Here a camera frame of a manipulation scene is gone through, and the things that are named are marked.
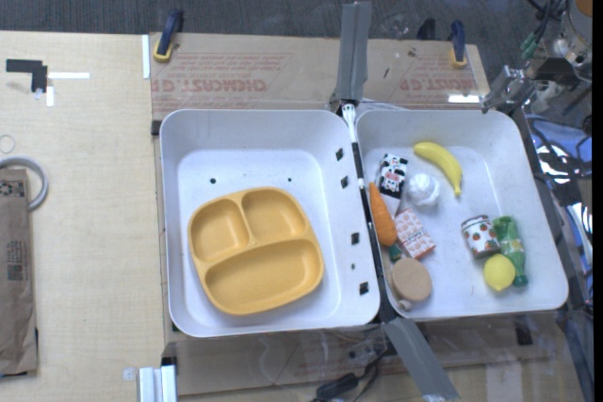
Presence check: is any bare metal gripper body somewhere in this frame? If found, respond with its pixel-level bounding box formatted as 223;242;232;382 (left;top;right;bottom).
524;16;594;91

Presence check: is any white plastic tray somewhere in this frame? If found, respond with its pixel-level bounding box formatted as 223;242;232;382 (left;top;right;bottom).
158;108;382;339
353;108;570;322

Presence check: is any yellow banana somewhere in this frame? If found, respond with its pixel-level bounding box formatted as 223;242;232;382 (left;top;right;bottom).
413;140;464;198

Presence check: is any white garlic bulb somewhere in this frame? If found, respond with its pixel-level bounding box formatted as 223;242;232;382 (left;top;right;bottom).
405;172;442;208

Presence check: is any cow print carton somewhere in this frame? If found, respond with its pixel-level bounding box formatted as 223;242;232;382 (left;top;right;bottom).
375;153;410;201

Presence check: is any strawberry print can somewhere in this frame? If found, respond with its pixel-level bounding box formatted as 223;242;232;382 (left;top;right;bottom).
460;215;501;260

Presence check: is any green bottle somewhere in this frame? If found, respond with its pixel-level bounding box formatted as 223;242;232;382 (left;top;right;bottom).
492;215;530;288

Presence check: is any orange print carton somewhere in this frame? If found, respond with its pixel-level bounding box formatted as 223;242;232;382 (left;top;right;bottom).
393;207;437;261

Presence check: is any yellow lemon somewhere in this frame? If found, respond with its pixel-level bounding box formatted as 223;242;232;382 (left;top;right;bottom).
482;252;517;293

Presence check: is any orange carrot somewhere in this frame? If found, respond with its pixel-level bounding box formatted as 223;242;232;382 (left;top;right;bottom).
367;182;404;264

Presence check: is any tan round biscuit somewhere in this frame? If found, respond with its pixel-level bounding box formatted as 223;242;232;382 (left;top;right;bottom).
388;256;433;313

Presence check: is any brown cardboard board red print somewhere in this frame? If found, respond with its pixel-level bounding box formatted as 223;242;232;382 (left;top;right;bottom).
149;31;583;397

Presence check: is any yellow divided plate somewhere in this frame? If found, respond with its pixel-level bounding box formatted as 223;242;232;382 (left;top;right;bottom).
187;186;325;316

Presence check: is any brown paper bag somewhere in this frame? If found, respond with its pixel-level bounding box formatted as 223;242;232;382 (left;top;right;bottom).
0;168;40;377

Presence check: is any black block with thin wires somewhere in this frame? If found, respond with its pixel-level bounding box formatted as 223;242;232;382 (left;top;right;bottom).
314;372;360;402

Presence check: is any grey ring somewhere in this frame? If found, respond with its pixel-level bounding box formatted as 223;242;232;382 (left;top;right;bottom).
0;156;50;212

